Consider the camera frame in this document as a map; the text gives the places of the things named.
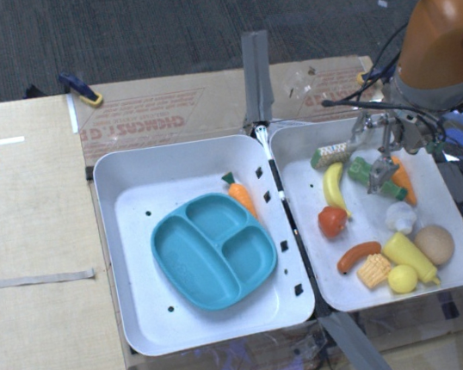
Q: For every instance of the orange-red sausage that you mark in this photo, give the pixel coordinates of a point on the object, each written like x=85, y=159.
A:
x=356, y=255

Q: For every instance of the yellow banana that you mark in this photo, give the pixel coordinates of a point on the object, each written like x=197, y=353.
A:
x=332, y=185

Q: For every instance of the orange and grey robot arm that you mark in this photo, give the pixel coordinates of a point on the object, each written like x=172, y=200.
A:
x=432, y=48

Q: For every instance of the red tomato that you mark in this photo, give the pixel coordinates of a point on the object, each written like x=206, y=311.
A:
x=332, y=222

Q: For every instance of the yellow corn cob green husk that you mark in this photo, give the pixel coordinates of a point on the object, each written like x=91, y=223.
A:
x=329, y=156

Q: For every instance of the blue divided plate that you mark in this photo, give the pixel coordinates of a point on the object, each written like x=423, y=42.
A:
x=200, y=263

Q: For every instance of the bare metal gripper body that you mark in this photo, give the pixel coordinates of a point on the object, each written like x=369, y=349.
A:
x=414, y=131

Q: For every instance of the brown cardboard board red print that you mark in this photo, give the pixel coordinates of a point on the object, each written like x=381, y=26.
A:
x=160, y=121

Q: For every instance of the yellow squeeze bottle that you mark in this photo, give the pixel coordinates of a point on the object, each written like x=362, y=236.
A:
x=405, y=252

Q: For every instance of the yellow lemon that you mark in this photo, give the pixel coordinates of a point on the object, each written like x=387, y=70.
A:
x=402, y=279

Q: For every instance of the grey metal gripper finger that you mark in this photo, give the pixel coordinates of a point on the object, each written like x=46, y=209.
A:
x=380, y=175
x=360, y=126

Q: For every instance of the orange carrot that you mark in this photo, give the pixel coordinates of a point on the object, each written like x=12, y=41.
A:
x=242, y=197
x=406, y=184

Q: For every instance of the white garlic bulb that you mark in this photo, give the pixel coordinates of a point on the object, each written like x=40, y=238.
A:
x=400, y=217

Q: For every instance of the yellow corn piece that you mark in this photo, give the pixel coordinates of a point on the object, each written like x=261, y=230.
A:
x=373, y=271

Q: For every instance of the brown round bread roll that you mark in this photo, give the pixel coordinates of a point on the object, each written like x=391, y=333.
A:
x=434, y=244

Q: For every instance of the white plastic tray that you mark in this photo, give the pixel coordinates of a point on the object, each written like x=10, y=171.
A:
x=135, y=238
x=436, y=212

